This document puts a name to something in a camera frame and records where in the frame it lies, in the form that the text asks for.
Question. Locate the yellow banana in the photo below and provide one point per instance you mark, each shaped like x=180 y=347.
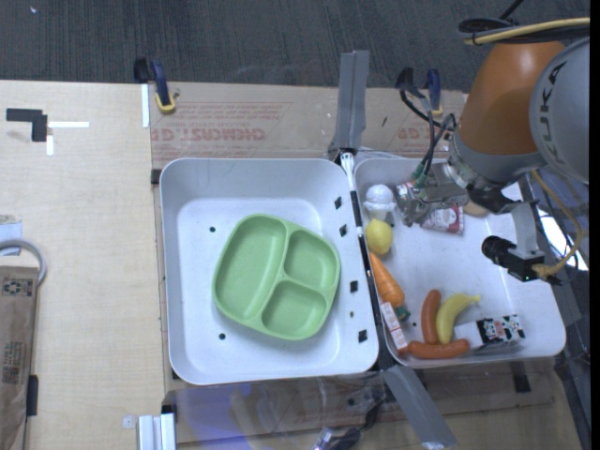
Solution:
x=447 y=319

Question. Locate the black cylinder on white bracket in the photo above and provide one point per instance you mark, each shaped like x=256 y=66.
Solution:
x=513 y=256

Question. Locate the orange sausage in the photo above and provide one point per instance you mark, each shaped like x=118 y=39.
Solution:
x=430 y=317
x=438 y=349

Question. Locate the tan biscuit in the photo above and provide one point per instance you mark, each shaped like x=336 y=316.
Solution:
x=473 y=210

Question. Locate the brown cardboard board, red print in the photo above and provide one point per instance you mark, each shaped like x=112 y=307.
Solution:
x=262 y=124

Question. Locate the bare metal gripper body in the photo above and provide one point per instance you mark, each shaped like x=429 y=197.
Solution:
x=445 y=190

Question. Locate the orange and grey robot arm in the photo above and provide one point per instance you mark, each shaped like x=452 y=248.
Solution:
x=501 y=106

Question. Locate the small red and white carton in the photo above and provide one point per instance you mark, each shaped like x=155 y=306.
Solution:
x=394 y=327

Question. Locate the white toy ice cream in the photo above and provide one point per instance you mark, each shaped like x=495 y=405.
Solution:
x=379 y=199

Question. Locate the white plastic tray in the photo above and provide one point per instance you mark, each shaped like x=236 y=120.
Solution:
x=197 y=270
x=450 y=265

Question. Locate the red and white packet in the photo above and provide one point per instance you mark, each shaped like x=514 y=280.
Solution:
x=443 y=219
x=404 y=190

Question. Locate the green divided plate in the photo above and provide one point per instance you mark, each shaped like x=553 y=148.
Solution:
x=262 y=270

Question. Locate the orange carrot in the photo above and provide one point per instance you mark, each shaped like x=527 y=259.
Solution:
x=388 y=285

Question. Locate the brown paper bag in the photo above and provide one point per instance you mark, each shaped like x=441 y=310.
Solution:
x=16 y=345

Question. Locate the white cow print carton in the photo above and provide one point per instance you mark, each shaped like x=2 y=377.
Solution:
x=497 y=332

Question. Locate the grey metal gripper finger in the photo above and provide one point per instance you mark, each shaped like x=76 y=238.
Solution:
x=422 y=209
x=409 y=211

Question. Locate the yellow lemon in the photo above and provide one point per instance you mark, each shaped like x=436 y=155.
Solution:
x=379 y=236

